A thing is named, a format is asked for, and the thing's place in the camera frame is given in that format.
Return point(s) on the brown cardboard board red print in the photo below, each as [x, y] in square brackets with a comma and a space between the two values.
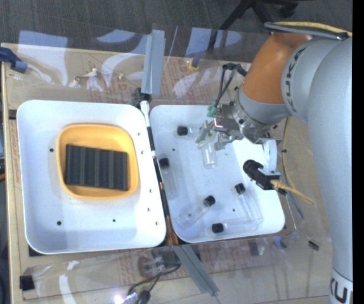
[74, 68]

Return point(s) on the white plastic tray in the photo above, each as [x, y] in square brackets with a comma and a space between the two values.
[220, 182]
[42, 169]

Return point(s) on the clear plastic bottle black cap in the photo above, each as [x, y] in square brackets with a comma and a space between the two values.
[248, 203]
[168, 177]
[229, 226]
[182, 130]
[194, 212]

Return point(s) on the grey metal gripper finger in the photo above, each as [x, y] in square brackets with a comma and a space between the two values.
[203, 135]
[222, 142]

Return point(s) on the black ribbed insert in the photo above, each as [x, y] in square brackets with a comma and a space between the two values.
[96, 167]

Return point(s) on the thin black and white rod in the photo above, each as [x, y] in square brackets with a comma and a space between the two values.
[156, 166]

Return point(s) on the black cylinder on white bracket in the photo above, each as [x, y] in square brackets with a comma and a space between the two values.
[259, 174]

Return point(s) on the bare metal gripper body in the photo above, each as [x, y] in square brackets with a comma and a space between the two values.
[229, 122]

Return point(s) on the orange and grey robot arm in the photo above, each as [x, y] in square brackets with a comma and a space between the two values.
[324, 112]

